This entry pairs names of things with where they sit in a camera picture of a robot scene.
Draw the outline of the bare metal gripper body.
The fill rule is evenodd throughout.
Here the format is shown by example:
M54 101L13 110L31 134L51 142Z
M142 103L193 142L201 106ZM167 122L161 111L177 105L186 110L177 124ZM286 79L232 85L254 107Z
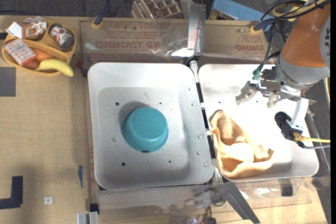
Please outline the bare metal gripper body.
M309 90L309 85L299 84L289 78L280 68L264 69L256 86L264 97L299 100Z

